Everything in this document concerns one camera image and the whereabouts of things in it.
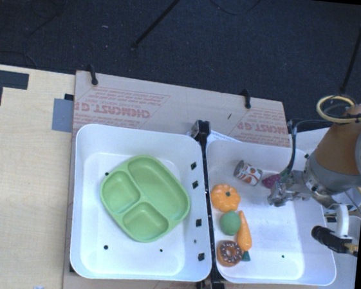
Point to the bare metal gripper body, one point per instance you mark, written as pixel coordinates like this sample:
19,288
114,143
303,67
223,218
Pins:
302,187

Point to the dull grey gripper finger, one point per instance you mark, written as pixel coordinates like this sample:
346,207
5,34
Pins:
282,186
274,198

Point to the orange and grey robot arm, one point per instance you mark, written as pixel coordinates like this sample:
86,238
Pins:
337,148

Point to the purple grapes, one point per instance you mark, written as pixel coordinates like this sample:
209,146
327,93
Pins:
270,180

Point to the small white orange can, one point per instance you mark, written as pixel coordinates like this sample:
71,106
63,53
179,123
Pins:
248,173

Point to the white plastic tray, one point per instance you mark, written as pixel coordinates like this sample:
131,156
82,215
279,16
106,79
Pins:
96,260
273,242

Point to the orange carrot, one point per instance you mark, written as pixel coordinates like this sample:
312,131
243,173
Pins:
244,235

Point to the orange pumpkin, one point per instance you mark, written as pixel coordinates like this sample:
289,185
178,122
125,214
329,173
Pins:
224,199

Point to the green ball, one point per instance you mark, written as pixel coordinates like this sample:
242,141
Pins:
229,223

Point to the thin black rod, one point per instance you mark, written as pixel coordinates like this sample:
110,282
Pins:
208,215

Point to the brown sprinkled doughnut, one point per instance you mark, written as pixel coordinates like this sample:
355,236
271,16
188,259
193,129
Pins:
229,253

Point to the white paper slip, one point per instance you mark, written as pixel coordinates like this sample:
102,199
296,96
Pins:
223,136

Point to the green divided plate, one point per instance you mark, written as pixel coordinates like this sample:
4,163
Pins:
150,185

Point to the brown cardboard board red print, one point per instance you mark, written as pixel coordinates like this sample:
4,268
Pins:
177,114

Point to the black cylinder on white bracket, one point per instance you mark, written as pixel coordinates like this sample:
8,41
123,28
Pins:
330,238

